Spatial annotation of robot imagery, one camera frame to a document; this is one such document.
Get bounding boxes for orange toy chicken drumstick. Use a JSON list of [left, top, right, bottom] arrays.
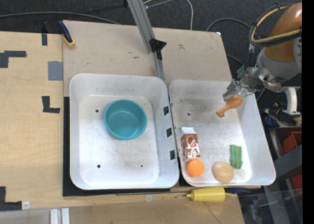
[[215, 94, 243, 118]]

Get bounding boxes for green toy beans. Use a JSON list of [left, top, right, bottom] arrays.
[[229, 144, 244, 170]]

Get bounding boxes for brown and white milk carton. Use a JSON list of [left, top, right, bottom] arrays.
[[180, 126, 201, 163]]

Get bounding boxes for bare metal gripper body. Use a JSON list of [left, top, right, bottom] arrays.
[[240, 67, 285, 94]]

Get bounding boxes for pale wood board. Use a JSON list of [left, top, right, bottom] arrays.
[[62, 20, 262, 200]]

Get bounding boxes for yellow mustard bottle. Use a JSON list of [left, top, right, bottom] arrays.
[[185, 186, 234, 203]]

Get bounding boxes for black cylinder on white bracket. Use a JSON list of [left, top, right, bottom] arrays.
[[266, 86, 302, 127]]

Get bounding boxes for beige egg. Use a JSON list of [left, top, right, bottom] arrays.
[[211, 161, 235, 184]]

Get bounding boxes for white plastic tray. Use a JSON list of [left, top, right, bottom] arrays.
[[168, 78, 277, 188], [69, 72, 180, 191]]

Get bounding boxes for teal bowl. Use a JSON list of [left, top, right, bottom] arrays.
[[103, 99, 148, 141]]

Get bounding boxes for orange ball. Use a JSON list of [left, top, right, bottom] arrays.
[[186, 159, 206, 178]]

